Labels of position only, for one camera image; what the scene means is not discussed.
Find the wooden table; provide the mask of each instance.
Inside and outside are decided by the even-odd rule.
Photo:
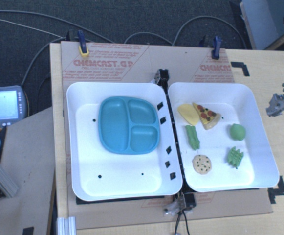
[[[284,112],[277,117],[268,117],[266,107],[274,93],[283,94],[284,51],[267,50],[226,50],[230,61],[244,62],[250,77],[242,69],[232,68],[236,83],[248,86],[254,93],[262,121],[272,148],[280,175],[284,181]],[[65,129],[63,118],[63,89],[61,70],[61,46],[50,45],[52,99],[56,160],[56,191],[58,217],[68,218]],[[132,225],[111,228],[77,230],[79,235],[126,235],[126,234],[172,234],[175,222]],[[284,234],[284,195],[276,197],[273,213],[251,216],[222,217],[189,221],[191,234]],[[180,234],[186,234],[185,222],[178,227]]]

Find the blue plate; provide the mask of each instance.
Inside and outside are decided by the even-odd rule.
[[[102,145],[118,154],[146,154],[158,146],[159,120],[147,101],[125,96],[105,99],[99,110]]]

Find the blue clamp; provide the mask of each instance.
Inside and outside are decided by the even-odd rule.
[[[220,37],[215,37],[214,38],[214,50],[211,51],[211,57],[213,59],[219,59],[219,53],[220,53],[220,45],[221,45],[222,39]]]
[[[85,37],[84,37],[83,31],[78,30],[78,37],[79,37],[79,42],[80,42],[80,45],[79,45],[80,54],[81,54],[82,57],[88,57],[89,51],[88,51],[88,48],[87,48],[87,44],[85,42]]]

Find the black floor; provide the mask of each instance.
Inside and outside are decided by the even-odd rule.
[[[34,114],[52,105],[48,48],[72,29],[95,42],[251,48],[240,16],[241,0],[0,0],[0,86],[23,85]]]

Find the yellow food item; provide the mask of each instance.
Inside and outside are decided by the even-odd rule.
[[[199,122],[199,115],[191,104],[182,104],[177,108],[186,121],[195,126]]]
[[[220,120],[221,114],[215,113],[212,110],[203,107],[202,105],[193,103],[195,110],[197,111],[200,121],[205,130],[209,130],[214,127]]]

